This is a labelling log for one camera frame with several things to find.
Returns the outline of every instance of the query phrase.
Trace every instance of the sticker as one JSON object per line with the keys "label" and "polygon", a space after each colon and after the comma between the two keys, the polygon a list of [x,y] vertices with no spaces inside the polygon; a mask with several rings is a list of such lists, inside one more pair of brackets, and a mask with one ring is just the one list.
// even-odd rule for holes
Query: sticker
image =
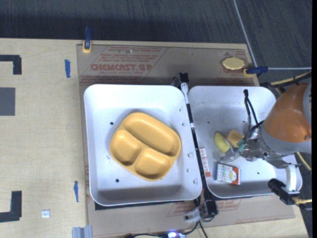
{"label": "sticker", "polygon": [[204,147],[201,147],[199,149],[199,151],[200,151],[200,156],[202,157],[202,162],[203,162],[204,171],[205,171],[205,177],[211,177],[208,159],[207,159],[207,154],[206,154],[206,149]]}
{"label": "sticker", "polygon": [[224,181],[234,185],[240,185],[241,183],[241,170],[236,167],[231,167],[223,164],[217,164],[216,166],[216,179]]}
{"label": "sticker", "polygon": [[140,84],[166,51],[163,47],[107,46],[79,73],[79,83]]}
{"label": "sticker", "polygon": [[42,210],[42,218],[49,218],[51,216],[50,210]]}

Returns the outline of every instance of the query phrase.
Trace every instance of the toy sink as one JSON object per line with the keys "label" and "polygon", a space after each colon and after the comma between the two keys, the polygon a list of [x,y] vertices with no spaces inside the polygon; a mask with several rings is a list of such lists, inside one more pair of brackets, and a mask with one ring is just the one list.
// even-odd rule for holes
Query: toy sink
{"label": "toy sink", "polygon": [[[262,159],[249,162],[244,158],[227,162],[226,165],[241,169],[241,184],[232,185],[214,179],[216,164],[220,160],[220,150],[214,143],[214,134],[227,135],[232,129],[242,135],[247,132],[248,116],[244,105],[243,90],[248,89],[249,99],[257,114],[258,120],[266,118],[273,107],[275,96],[263,87],[240,86],[195,86],[189,91],[193,120],[199,147],[206,150],[208,164],[213,175],[206,177],[209,190],[219,198],[248,197],[272,194],[267,182],[276,178],[286,184],[285,169],[277,169]],[[283,158],[295,164],[294,155]],[[297,169],[296,186],[302,186],[302,177]]]}
{"label": "toy sink", "polygon": [[[172,86],[92,85],[85,91],[84,104],[90,193],[95,202],[103,206],[116,206],[184,201],[195,199],[201,194],[202,182],[195,146],[184,96],[179,89]],[[181,146],[177,158],[178,149],[162,154],[163,145],[157,143],[147,142],[146,144],[150,144],[151,147],[145,147],[144,140],[141,140],[140,148],[133,146],[132,142],[138,145],[140,136],[136,136],[135,132],[131,135],[132,130],[137,129],[138,125],[130,126],[129,123],[137,119],[144,121],[144,118],[128,121],[124,119],[135,113],[147,114],[175,131],[181,143],[177,143],[178,136],[167,134],[166,137],[176,142],[176,148],[178,144]],[[115,141],[110,144],[118,128],[117,132],[121,135],[115,136]],[[120,157],[119,151],[116,152],[122,144],[116,142],[120,141],[120,138],[132,145],[130,149],[135,149],[135,155],[132,154],[134,157],[130,160],[124,160]],[[146,158],[153,157],[153,154],[142,152],[141,149],[153,149],[160,156],[154,157],[154,161],[158,161],[163,167],[157,177],[149,177],[144,170],[148,164]],[[122,165],[133,166],[132,170],[139,172],[143,177],[135,175]]]}
{"label": "toy sink", "polygon": [[[206,177],[206,182],[208,189],[218,198],[272,194],[267,186],[272,178],[286,183],[285,170],[276,169],[262,159],[248,162],[238,158],[226,163],[241,170],[240,185],[214,179],[215,167],[220,160],[214,134],[227,135],[232,129],[240,134],[246,133],[248,118],[244,89],[249,91],[258,120],[264,120],[275,103],[274,95],[266,88],[195,86],[189,91],[198,144],[205,148],[211,174]],[[84,106],[90,193],[95,202],[103,206],[117,206],[185,201],[201,194],[202,180],[189,116],[184,95],[178,88],[92,85],[85,91]],[[143,115],[163,123],[176,136],[165,134],[166,131],[161,129],[161,136],[166,136],[163,144],[153,143],[149,137],[142,138],[139,132],[135,132],[139,125],[130,126],[129,123],[147,120]],[[175,143],[171,144],[174,147],[172,151],[164,150],[168,141]],[[128,156],[122,155],[125,148],[129,149]],[[296,163],[293,155],[284,157],[284,160]],[[301,186],[302,178],[297,170],[297,189]]]}

